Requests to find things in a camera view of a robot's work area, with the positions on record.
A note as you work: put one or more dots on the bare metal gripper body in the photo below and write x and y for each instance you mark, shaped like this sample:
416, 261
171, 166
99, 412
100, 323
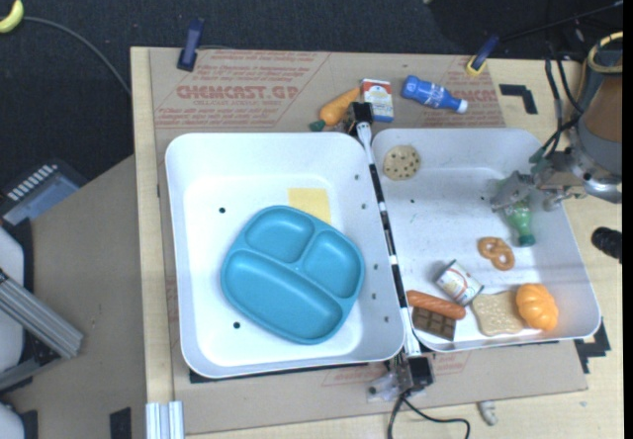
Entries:
564, 172

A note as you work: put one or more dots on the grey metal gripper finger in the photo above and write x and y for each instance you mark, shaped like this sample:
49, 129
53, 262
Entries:
512, 187
555, 201

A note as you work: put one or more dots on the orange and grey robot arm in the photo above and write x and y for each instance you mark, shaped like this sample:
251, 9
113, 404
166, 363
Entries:
603, 106

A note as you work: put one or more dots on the green bottle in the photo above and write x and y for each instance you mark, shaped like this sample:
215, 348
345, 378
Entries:
521, 224

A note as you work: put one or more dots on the orange pretzel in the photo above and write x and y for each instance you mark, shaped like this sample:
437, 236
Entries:
502, 259

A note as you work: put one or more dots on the white plastic tray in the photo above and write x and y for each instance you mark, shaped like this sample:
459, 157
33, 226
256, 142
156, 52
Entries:
445, 219
207, 279

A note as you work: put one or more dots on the orange bread roll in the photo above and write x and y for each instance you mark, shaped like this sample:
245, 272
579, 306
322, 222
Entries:
538, 307

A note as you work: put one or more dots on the small white can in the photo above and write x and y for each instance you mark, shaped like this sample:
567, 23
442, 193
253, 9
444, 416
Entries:
457, 283

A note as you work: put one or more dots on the beige biscuit with dark dots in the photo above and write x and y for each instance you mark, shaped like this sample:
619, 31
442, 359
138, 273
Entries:
401, 162

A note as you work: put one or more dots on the blue bottle with white cap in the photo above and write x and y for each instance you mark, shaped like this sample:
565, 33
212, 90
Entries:
427, 92

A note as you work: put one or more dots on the beige bread slice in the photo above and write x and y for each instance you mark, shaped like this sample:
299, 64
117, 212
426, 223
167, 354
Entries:
497, 314

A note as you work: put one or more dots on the thin black and white rod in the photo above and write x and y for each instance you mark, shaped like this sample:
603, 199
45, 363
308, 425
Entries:
387, 224

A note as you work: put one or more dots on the orange sausage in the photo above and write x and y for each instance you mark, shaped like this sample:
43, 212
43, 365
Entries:
435, 303

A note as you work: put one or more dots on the brown chocolate bar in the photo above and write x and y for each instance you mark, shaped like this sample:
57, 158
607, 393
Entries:
434, 323

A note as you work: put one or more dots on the white and orange carton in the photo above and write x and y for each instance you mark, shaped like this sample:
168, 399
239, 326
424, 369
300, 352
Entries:
378, 101

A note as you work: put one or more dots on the orange carrot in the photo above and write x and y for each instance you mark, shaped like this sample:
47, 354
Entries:
338, 108

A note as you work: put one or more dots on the yellow cheese slice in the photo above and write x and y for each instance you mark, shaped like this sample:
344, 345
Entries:
309, 202

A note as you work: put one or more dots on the blue divided plate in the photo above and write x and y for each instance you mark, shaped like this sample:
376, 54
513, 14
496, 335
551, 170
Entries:
287, 279

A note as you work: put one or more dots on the brown cardboard board red print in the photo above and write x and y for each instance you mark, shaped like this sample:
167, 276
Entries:
237, 96

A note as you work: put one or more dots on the yellow banana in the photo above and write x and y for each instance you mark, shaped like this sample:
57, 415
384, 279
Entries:
12, 19

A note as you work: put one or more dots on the black cylinder on white bracket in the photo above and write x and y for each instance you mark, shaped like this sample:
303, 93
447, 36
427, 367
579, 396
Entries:
608, 241

